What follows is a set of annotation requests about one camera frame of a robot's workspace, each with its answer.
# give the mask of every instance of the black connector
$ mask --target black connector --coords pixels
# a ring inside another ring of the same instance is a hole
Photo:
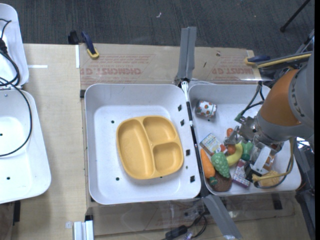
[[[187,231],[188,231],[188,228],[185,225],[182,225],[178,228],[175,228],[175,229],[165,233],[165,239],[166,240],[175,239],[183,234],[186,234]]]

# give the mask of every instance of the yellow banana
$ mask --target yellow banana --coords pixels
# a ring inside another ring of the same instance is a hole
[[[234,164],[236,164],[241,158],[242,153],[243,153],[243,148],[241,143],[235,144],[235,153],[230,154],[226,157],[226,160],[228,161],[228,165],[233,166]]]

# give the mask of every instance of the brown toy food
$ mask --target brown toy food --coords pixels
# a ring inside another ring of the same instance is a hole
[[[231,188],[232,177],[223,177],[218,171],[215,171],[215,176],[217,183],[212,185],[212,189],[217,192],[226,192]]]

